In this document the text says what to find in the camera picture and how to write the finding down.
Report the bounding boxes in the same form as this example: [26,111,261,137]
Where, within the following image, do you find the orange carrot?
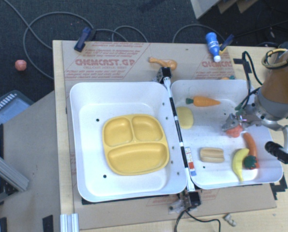
[185,95,221,107]

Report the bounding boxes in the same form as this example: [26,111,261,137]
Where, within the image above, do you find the brown cardboard board red print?
[61,41,278,231]

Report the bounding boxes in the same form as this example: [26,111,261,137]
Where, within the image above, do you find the orange chicken drumstick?
[148,57,178,71]

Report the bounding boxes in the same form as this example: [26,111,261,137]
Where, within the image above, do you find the yellow banana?
[231,147,251,182]

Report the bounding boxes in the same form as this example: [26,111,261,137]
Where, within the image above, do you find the white carton red blue print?
[184,146,198,177]

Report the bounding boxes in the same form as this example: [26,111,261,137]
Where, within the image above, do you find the yellow divided plate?
[102,114,170,176]

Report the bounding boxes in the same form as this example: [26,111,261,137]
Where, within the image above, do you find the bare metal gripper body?
[237,103,284,131]

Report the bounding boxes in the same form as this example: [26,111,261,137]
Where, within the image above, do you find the red strawberry with green top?
[243,155,260,170]

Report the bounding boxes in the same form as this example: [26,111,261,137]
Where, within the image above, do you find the pink ridged toy food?
[225,124,244,138]

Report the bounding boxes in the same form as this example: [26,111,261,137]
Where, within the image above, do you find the pink ball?
[15,59,28,72]

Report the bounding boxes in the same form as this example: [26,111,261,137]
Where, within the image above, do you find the pale yellow round toy food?
[176,106,194,130]

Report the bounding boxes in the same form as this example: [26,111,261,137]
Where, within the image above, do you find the thin black and white rod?
[163,77,196,192]

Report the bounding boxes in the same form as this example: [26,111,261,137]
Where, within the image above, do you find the orange sausage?
[242,132,258,158]

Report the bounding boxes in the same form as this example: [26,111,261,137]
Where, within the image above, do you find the black cylinder on white bracket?
[264,125,288,164]

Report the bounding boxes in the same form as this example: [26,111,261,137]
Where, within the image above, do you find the blue bottle with white cap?
[205,31,223,63]

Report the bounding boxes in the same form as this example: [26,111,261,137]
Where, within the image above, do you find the white plastic tray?
[69,81,188,203]
[170,79,284,190]

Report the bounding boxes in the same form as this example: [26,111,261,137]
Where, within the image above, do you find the tan bread bun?
[199,147,225,164]

